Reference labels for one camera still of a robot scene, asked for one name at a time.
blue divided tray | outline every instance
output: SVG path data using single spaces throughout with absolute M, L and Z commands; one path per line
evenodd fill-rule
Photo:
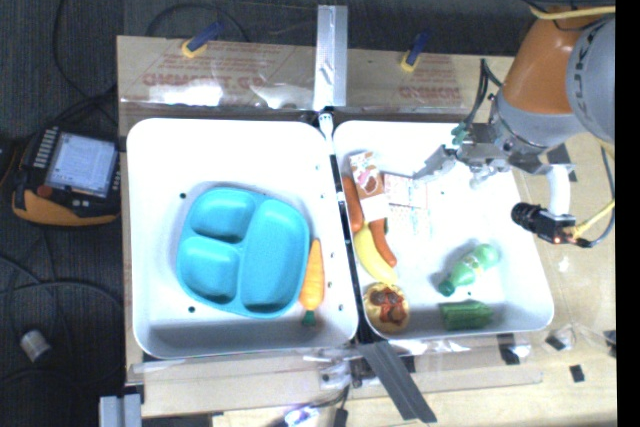
M 178 280 L 194 299 L 254 318 L 285 313 L 298 299 L 309 254 L 302 214 L 258 192 L 216 187 L 187 214 Z

metal bar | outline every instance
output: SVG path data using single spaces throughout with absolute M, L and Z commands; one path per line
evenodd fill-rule
M 367 360 L 387 390 L 403 420 L 419 419 L 424 423 L 437 422 L 409 371 L 389 342 L 360 344 L 358 351 Z
M 345 6 L 318 6 L 313 109 L 347 104 L 347 32 Z

toy carrot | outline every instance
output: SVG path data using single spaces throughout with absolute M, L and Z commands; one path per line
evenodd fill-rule
M 313 239 L 309 249 L 309 260 L 305 272 L 302 289 L 298 300 L 305 308 L 306 313 L 302 319 L 305 326 L 315 326 L 316 318 L 314 311 L 324 299 L 324 265 L 322 262 L 322 248 L 320 240 Z

toy banana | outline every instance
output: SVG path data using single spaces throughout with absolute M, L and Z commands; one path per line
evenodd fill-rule
M 365 223 L 362 229 L 354 235 L 353 246 L 358 260 L 374 279 L 387 285 L 393 285 L 398 281 L 398 276 L 393 268 L 385 262 L 376 249 L 368 224 Z

yellow cable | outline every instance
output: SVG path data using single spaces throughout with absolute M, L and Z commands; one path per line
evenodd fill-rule
M 587 219 L 586 221 L 583 221 L 580 224 L 577 224 L 573 228 L 571 228 L 570 229 L 571 235 L 573 235 L 573 237 L 576 239 L 581 237 L 585 231 L 587 231 L 589 228 L 591 228 L 591 226 L 593 226 L 605 215 L 611 212 L 611 210 L 613 210 L 615 206 L 616 206 L 616 201 L 612 199 L 609 203 L 607 203 L 607 205 L 602 210 L 600 210 L 600 212 L 598 212 L 593 217 L 591 217 L 591 219 Z
M 533 6 L 529 6 L 531 12 L 542 20 L 563 20 L 566 18 L 579 18 L 581 16 L 606 15 L 616 12 L 616 6 L 603 6 L 585 9 L 575 9 L 573 11 L 561 11 L 558 13 L 546 13 Z

